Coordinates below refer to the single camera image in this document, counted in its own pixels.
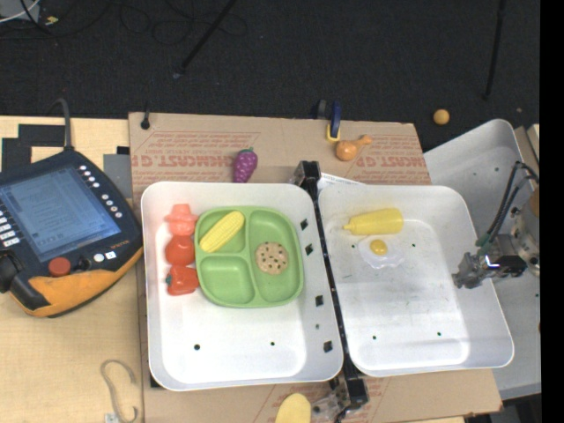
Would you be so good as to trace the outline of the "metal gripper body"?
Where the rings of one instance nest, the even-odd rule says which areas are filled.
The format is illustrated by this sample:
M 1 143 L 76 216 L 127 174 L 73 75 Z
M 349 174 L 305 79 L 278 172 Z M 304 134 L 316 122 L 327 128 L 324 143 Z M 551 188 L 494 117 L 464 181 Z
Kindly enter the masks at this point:
M 519 277 L 525 273 L 540 277 L 539 220 L 532 213 L 516 212 L 508 232 L 498 234 L 486 255 L 491 276 Z

